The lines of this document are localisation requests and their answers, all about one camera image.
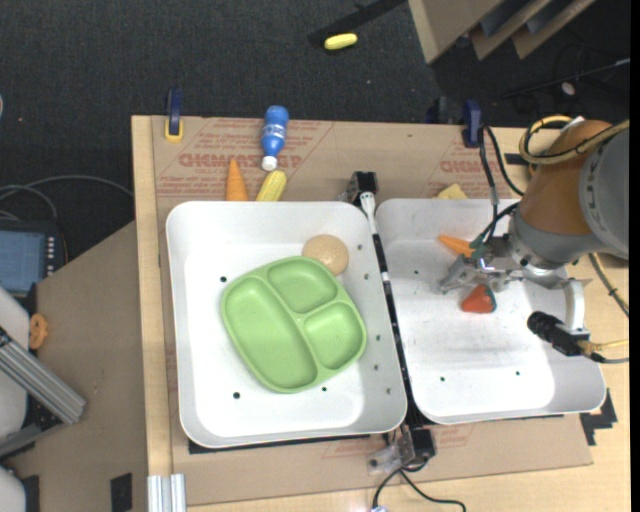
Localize beige round biscuit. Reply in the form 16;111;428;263
301;233;350;277

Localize green divided plate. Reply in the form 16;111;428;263
219;255;368;395

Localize large orange carrot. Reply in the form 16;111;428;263
224;157;250;203

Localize small orange carrot, green top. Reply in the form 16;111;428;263
437;233;475;259

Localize brown cardboard board, red print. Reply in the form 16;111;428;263
149;115;609;507

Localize yellow oval toy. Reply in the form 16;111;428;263
323;32;359;51

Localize white plastic tray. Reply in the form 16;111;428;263
374;197;608;426
165;200;409;449

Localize red strawberry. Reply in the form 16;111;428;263
460;283;498;315

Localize blue bottle with white cap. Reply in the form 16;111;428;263
259;104;291;173

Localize yellow cheese wedge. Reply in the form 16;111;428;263
431;182;469;201

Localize yellow corn cob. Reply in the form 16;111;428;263
255;169;288;203

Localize orange pretzel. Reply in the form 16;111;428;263
27;313;49;351

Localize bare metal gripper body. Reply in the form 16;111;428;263
472;237;570;291

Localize black cylinder on white bracket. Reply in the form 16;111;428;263
526;278;592;358

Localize thin black and white rod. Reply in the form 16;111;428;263
359;191;417;432

